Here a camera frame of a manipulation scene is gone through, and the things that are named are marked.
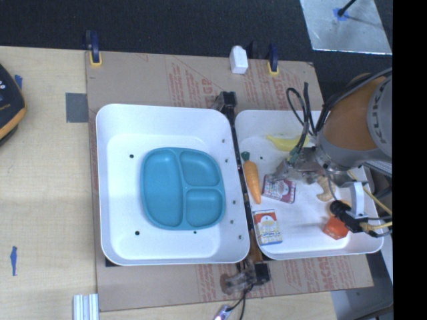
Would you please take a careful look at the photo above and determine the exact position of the red and white carton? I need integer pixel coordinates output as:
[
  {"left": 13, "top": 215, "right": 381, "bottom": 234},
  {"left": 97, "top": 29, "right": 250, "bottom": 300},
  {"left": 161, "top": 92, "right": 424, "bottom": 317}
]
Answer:
[{"left": 252, "top": 209, "right": 284, "bottom": 247}]

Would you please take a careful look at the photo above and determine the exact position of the orange carton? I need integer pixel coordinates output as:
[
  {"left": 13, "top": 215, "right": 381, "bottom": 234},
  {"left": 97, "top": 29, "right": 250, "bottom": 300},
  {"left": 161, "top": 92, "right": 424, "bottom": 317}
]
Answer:
[{"left": 322, "top": 213, "right": 350, "bottom": 241}]

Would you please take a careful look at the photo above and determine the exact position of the orange carrot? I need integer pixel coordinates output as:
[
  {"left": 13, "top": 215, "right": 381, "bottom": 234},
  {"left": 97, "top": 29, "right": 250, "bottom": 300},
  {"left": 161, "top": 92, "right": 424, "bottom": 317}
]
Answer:
[{"left": 240, "top": 151, "right": 262, "bottom": 205}]

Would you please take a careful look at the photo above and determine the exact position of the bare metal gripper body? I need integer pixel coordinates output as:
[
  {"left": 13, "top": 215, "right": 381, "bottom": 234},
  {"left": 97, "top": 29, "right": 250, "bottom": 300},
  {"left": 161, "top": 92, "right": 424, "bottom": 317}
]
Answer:
[{"left": 289, "top": 147, "right": 348, "bottom": 184}]

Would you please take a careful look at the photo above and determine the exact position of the blue divided plate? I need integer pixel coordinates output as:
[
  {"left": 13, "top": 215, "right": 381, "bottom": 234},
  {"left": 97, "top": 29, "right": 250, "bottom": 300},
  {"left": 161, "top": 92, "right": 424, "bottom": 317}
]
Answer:
[{"left": 139, "top": 147, "right": 227, "bottom": 231}]

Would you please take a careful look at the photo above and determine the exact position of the white plastic bottle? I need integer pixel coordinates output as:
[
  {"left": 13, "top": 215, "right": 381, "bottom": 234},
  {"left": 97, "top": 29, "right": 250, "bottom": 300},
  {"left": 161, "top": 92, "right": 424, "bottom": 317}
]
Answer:
[{"left": 228, "top": 45, "right": 250, "bottom": 75}]

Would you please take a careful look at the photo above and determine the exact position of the thin black rod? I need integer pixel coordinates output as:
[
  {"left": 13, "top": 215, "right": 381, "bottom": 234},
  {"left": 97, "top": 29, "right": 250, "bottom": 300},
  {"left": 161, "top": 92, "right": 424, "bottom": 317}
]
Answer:
[{"left": 226, "top": 109, "right": 258, "bottom": 246}]

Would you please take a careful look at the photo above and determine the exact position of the black cylinder on white bracket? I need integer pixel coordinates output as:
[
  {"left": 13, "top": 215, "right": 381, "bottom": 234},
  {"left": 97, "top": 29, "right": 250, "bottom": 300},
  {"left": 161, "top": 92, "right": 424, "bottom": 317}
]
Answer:
[{"left": 329, "top": 181, "right": 370, "bottom": 235}]

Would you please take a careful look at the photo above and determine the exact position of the white plastic tray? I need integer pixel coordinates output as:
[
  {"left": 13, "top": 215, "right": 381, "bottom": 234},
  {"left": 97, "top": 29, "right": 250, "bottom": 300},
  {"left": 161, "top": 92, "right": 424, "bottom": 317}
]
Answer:
[
  {"left": 95, "top": 103, "right": 252, "bottom": 267},
  {"left": 234, "top": 109, "right": 385, "bottom": 261}
]

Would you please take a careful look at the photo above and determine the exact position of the black block with thin wires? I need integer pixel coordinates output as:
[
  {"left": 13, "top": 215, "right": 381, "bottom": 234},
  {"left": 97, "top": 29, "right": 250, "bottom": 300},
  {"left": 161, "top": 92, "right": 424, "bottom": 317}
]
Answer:
[
  {"left": 213, "top": 91, "right": 238, "bottom": 112},
  {"left": 253, "top": 261, "right": 271, "bottom": 285}
]

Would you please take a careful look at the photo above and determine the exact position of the yellow banana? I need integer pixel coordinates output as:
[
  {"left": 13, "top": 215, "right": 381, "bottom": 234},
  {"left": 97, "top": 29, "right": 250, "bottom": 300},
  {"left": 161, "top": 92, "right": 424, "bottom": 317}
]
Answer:
[{"left": 265, "top": 132, "right": 312, "bottom": 153}]

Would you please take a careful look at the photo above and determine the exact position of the beige toy pastry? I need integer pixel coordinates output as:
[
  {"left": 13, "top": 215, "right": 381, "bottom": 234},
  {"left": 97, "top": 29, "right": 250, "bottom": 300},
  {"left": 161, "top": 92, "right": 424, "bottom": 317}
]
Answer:
[{"left": 316, "top": 175, "right": 338, "bottom": 203}]

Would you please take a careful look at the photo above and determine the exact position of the brown cardboard board red print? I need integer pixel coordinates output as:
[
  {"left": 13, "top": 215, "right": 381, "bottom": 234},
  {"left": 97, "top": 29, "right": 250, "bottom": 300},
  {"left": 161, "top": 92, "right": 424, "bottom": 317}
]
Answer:
[{"left": 84, "top": 51, "right": 375, "bottom": 313}]

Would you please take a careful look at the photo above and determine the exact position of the pink and white packet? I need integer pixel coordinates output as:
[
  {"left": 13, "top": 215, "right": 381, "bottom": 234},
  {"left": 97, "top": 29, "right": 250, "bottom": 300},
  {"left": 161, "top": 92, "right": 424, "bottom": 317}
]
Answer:
[{"left": 260, "top": 174, "right": 298, "bottom": 205}]

